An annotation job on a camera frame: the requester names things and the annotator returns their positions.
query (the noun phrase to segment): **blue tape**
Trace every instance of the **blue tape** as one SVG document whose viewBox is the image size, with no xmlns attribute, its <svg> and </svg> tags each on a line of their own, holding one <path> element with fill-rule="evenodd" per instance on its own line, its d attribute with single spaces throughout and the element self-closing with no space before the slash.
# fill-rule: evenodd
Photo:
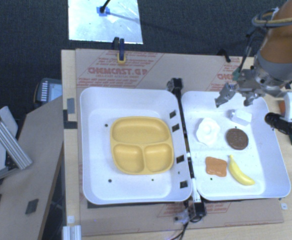
<svg viewBox="0 0 292 240">
<path fill-rule="evenodd" d="M 110 10 L 107 6 L 106 6 L 106 8 L 105 8 L 104 13 L 101 13 L 101 7 L 102 7 L 102 6 L 97 6 L 97 7 L 96 7 L 96 11 L 97 11 L 97 13 L 98 13 L 99 16 L 101 16 L 101 17 L 105 17 L 105 16 L 111 14 L 111 10 Z"/>
</svg>

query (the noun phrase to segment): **yellow plate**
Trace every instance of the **yellow plate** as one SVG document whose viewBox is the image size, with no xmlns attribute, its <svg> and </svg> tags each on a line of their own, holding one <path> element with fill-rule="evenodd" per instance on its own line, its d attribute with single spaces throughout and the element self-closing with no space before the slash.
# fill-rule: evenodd
<svg viewBox="0 0 292 240">
<path fill-rule="evenodd" d="M 110 146 L 115 165 L 127 174 L 159 174 L 174 163 L 170 129 L 156 117 L 117 119 L 110 129 Z"/>
</svg>

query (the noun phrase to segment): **dark floor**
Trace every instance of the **dark floor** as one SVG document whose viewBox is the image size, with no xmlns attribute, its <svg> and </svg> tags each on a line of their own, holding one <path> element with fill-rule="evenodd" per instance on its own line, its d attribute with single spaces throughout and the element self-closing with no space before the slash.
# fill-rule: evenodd
<svg viewBox="0 0 292 240">
<path fill-rule="evenodd" d="M 143 45 L 127 50 L 243 55 L 246 31 L 261 11 L 286 0 L 137 0 Z M 260 44 L 256 42 L 253 50 Z M 16 119 L 33 110 L 42 78 L 61 79 L 61 50 L 110 49 L 110 43 L 68 39 L 68 0 L 0 0 L 0 108 Z M 60 180 L 43 239 L 60 239 Z"/>
</svg>

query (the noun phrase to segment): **toy banana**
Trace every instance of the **toy banana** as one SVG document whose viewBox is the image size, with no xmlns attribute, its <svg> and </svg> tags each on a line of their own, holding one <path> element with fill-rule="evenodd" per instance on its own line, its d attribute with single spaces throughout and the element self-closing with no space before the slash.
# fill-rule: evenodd
<svg viewBox="0 0 292 240">
<path fill-rule="evenodd" d="M 235 180 L 237 180 L 239 183 L 245 186 L 254 185 L 255 181 L 241 171 L 237 163 L 234 161 L 234 156 L 231 154 L 229 158 L 230 161 L 228 169 L 230 171 L 230 174 L 235 178 Z"/>
</svg>

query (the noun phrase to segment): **brown patty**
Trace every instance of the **brown patty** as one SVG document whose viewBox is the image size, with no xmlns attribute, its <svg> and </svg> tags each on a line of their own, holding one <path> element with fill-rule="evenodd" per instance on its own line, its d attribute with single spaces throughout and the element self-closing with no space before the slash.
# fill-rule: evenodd
<svg viewBox="0 0 292 240">
<path fill-rule="evenodd" d="M 241 129 L 229 129 L 226 133 L 226 140 L 235 150 L 243 150 L 248 146 L 248 136 Z"/>
</svg>

